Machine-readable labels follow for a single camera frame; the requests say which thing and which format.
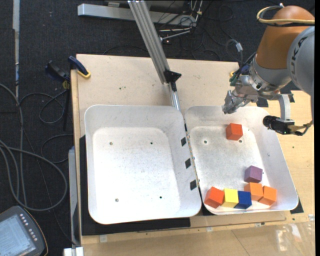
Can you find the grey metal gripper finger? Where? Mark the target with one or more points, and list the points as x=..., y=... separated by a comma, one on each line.
x=227, y=103
x=237, y=103

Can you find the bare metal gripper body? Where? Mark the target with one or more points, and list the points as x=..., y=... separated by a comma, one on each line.
x=247, y=87

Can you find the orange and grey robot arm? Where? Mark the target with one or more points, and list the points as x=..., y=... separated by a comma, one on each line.
x=280, y=47

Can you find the red cube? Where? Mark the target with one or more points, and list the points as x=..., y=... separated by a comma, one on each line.
x=234, y=131
x=214, y=197

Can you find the white plastic tray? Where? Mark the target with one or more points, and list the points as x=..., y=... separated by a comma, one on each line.
x=135, y=170
x=220, y=162

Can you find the purple cube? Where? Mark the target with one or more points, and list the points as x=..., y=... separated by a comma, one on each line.
x=253, y=174

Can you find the orange cube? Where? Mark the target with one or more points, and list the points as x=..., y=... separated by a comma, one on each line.
x=268, y=195
x=255, y=190

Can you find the yellow cube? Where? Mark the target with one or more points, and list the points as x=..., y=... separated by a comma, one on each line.
x=230, y=197

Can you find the blue cube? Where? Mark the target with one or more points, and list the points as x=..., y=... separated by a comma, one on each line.
x=243, y=200

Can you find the pale wood board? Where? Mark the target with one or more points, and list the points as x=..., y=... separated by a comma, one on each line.
x=125, y=80

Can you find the black cylinder on white bracket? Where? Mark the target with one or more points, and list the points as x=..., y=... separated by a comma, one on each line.
x=276, y=123

